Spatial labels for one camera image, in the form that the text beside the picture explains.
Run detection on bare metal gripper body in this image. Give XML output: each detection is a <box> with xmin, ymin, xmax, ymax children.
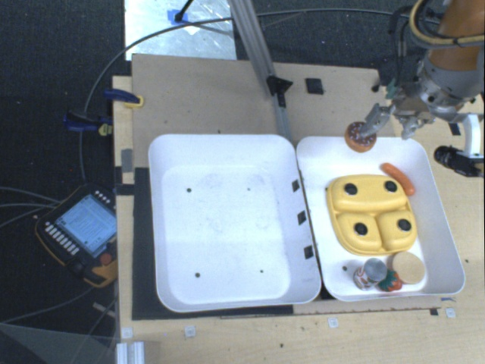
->
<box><xmin>391</xmin><ymin>83</ymin><xmax>473</xmax><ymax>127</ymax></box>

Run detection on brown sprinkled doughnut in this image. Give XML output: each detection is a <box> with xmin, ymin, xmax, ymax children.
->
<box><xmin>343</xmin><ymin>121</ymin><xmax>378</xmax><ymax>154</ymax></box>

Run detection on orange sausage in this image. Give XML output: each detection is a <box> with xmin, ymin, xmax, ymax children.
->
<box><xmin>380</xmin><ymin>162</ymin><xmax>417</xmax><ymax>198</ymax></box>

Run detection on black block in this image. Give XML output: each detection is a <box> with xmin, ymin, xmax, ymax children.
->
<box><xmin>305</xmin><ymin>77</ymin><xmax>326</xmax><ymax>96</ymax></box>

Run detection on white plastic tray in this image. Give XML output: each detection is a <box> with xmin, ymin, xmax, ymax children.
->
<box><xmin>147</xmin><ymin>133</ymin><xmax>324</xmax><ymax>314</ymax></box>
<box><xmin>295</xmin><ymin>135</ymin><xmax>467</xmax><ymax>303</ymax></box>

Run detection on yellow divided plate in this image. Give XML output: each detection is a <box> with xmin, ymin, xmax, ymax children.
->
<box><xmin>325</xmin><ymin>173</ymin><xmax>418</xmax><ymax>257</ymax></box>

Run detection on tan round biscuit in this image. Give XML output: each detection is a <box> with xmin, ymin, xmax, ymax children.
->
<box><xmin>391</xmin><ymin>251</ymin><xmax>427</xmax><ymax>285</ymax></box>

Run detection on small can with silver top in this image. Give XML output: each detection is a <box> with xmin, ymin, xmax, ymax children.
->
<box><xmin>352</xmin><ymin>257</ymin><xmax>389</xmax><ymax>291</ymax></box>

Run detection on orange toy fruit green leaves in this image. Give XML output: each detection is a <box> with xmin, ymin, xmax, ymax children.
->
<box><xmin>376</xmin><ymin>270</ymin><xmax>403</xmax><ymax>293</ymax></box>

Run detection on brown cardboard board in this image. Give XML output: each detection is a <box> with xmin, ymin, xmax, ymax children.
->
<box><xmin>130</xmin><ymin>53</ymin><xmax>458</xmax><ymax>321</ymax></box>

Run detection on black cylinder on white bracket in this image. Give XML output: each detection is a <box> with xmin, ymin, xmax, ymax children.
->
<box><xmin>433</xmin><ymin>113</ymin><xmax>485</xmax><ymax>178</ymax></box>

